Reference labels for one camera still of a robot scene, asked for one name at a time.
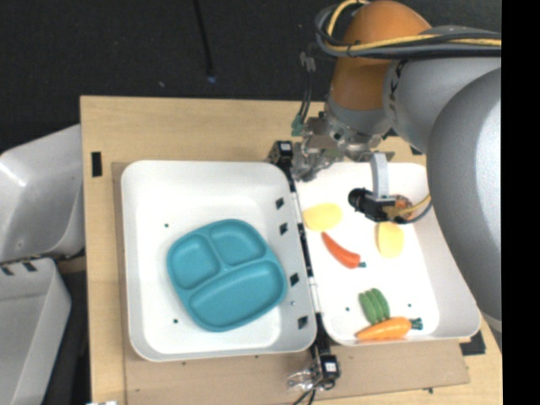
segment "orange object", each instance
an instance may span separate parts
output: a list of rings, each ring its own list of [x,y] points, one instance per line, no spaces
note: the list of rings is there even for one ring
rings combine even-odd
[[[361,44],[417,35],[431,25],[404,4],[378,0],[358,10],[343,41]],[[382,108],[382,85],[390,61],[364,57],[339,57],[331,83],[331,96],[349,110]]]
[[[356,268],[356,267],[365,267],[365,264],[360,262],[360,255],[348,251],[344,247],[341,247],[336,241],[330,237],[327,233],[323,232],[322,241],[324,241],[325,246],[339,262],[341,262],[346,268]]]
[[[356,333],[356,338],[362,341],[400,339],[405,336],[412,328],[422,329],[422,320],[409,320],[404,316],[394,316],[383,322],[366,327]]]

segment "orange carrot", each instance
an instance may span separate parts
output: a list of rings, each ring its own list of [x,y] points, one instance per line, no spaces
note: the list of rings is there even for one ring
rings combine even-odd
[[[395,316],[373,326],[366,327],[356,333],[356,338],[362,341],[378,339],[399,339],[412,328],[421,330],[422,320],[408,320],[404,316]]]
[[[330,235],[323,232],[322,241],[325,246],[339,262],[341,262],[346,268],[365,267],[363,262],[360,262],[360,255],[351,251],[348,251],[344,247],[341,247]]]

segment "table surface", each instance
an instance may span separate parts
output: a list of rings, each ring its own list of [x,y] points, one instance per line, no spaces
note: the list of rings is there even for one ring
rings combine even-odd
[[[139,159],[262,160],[273,141],[291,139],[290,123],[299,106],[297,102],[262,100],[81,98],[93,401],[127,403],[111,165]],[[315,103],[311,114],[321,109],[322,104]],[[424,157],[412,155],[399,138],[388,138],[379,149],[395,151],[394,161],[424,163]],[[93,166],[96,152],[100,153],[101,170]],[[502,356],[484,321],[481,329],[487,351],[465,357],[468,383],[441,386],[432,394],[413,390],[329,400],[323,394],[317,396],[321,399],[317,402],[502,403]]]

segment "yellow potato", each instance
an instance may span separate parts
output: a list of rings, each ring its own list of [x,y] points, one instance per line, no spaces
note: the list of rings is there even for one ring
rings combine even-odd
[[[304,225],[313,231],[326,231],[335,227],[343,218],[341,208],[333,202],[323,202],[307,208],[302,213]]]
[[[405,234],[398,224],[380,222],[377,224],[376,235],[377,247],[384,258],[395,258],[402,253]]]

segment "wooden table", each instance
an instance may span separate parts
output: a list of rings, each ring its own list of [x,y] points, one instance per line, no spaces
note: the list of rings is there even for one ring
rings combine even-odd
[[[299,395],[284,390],[284,377],[303,354],[160,366],[130,349],[122,321],[112,171],[114,164],[139,159],[263,160],[274,141],[292,139],[298,108],[296,102],[260,100],[81,98],[93,401],[263,404],[290,403]],[[321,109],[312,105],[312,115]],[[394,161],[424,162],[398,138],[388,138],[380,149],[397,152]],[[343,376],[316,398],[333,405],[502,403],[502,356],[485,323],[482,332],[487,353],[465,359],[457,341],[369,353],[333,347]],[[433,394],[423,390],[429,387],[435,387]]]

